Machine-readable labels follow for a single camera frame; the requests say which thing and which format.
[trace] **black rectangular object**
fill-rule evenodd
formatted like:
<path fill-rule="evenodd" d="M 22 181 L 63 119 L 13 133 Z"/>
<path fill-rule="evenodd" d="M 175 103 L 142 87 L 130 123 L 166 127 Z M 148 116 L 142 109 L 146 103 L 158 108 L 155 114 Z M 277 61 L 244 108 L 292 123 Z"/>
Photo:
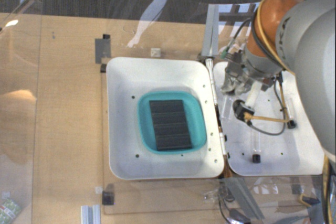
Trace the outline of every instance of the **black rectangular object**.
<path fill-rule="evenodd" d="M 150 101 L 150 108 L 158 151 L 192 148 L 182 100 Z"/>

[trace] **teal tray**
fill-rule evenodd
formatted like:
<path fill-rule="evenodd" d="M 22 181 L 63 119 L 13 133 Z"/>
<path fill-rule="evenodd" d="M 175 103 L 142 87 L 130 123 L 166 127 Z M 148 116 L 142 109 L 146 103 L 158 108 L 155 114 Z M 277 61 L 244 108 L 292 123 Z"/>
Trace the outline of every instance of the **teal tray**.
<path fill-rule="evenodd" d="M 182 100 L 188 124 L 192 148 L 187 150 L 158 151 L 156 149 L 154 127 L 152 122 L 150 101 Z M 182 154 L 196 151 L 206 142 L 206 130 L 203 113 L 198 100 L 190 93 L 183 91 L 158 91 L 143 95 L 138 101 L 138 124 L 142 143 L 151 152 L 157 154 Z"/>

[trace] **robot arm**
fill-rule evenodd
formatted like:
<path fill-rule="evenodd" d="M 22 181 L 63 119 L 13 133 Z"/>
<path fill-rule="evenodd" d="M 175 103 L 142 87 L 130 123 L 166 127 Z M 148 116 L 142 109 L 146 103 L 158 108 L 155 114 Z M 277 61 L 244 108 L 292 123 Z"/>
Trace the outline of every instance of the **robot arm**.
<path fill-rule="evenodd" d="M 335 167 L 335 0 L 265 0 L 247 45 L 229 59 L 222 92 L 239 96 L 255 82 L 267 90 L 295 74 L 308 119 Z"/>

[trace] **white tray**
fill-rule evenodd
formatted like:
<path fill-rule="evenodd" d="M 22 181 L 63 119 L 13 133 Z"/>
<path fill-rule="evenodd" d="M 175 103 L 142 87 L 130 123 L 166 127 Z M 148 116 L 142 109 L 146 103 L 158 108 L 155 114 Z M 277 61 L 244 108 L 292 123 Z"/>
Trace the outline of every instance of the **white tray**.
<path fill-rule="evenodd" d="M 196 61 L 119 57 L 107 65 L 107 83 L 110 168 L 117 177 L 212 178 L 223 171 L 211 84 L 204 65 Z M 186 91 L 198 99 L 207 135 L 200 150 L 160 155 L 143 145 L 136 111 L 138 100 L 145 93 L 166 90 Z"/>
<path fill-rule="evenodd" d="M 226 62 L 214 67 L 216 91 L 223 133 L 226 134 L 226 151 L 229 153 L 229 165 L 242 176 L 282 176 L 282 175 L 319 175 L 322 173 L 324 153 L 302 107 L 295 78 L 284 72 L 285 99 L 293 102 L 295 120 L 298 126 L 280 136 L 260 134 L 261 163 L 252 163 L 253 140 L 251 131 L 244 122 L 235 118 L 232 102 L 235 98 L 224 97 L 220 88 L 223 85 Z M 281 118 L 280 105 L 273 89 L 261 92 L 255 106 L 255 115 Z M 266 121 L 253 121 L 254 126 L 269 132 L 278 132 L 282 124 Z"/>

